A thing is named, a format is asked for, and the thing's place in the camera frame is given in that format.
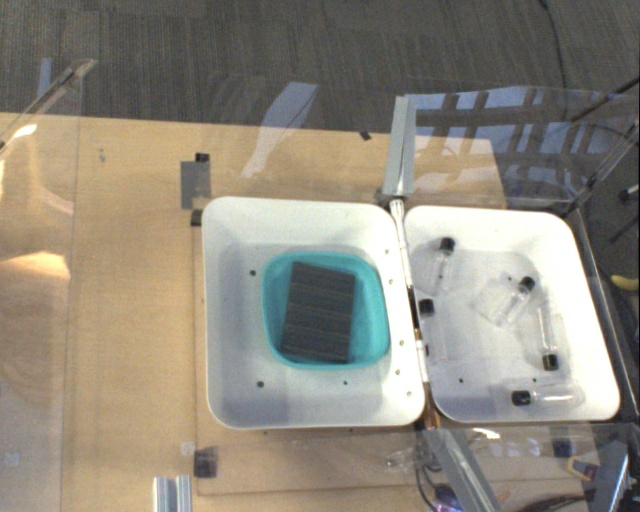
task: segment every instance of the teal container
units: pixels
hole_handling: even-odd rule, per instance
[[[293,263],[355,275],[349,361],[328,363],[285,355],[280,351]],[[269,260],[262,270],[262,321],[273,355],[282,363],[307,370],[345,370],[375,363],[389,349],[389,321],[376,270],[363,259],[338,252],[288,252]]]

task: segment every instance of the wooden surface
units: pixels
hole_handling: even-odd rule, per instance
[[[196,378],[202,346],[194,343],[199,283],[190,212],[180,209],[180,162],[210,153],[214,195],[371,201],[382,180],[386,143],[375,134],[364,142],[352,133],[81,119],[64,386],[64,511],[151,510],[153,477],[191,473],[193,446],[209,442],[203,438],[206,411],[196,400],[202,385]],[[492,187],[496,183],[494,175]],[[286,433],[249,436],[287,440]],[[216,441],[231,446],[245,439],[227,431]],[[255,461],[265,472],[268,462]],[[548,453],[490,453],[481,464],[510,509],[580,490]],[[194,510],[422,511],[424,505],[408,479],[406,485],[366,489],[196,493]]]

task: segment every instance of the yellow object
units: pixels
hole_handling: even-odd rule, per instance
[[[615,284],[621,290],[625,290],[627,292],[637,292],[638,291],[638,279],[629,279],[623,276],[611,276],[611,282]]]

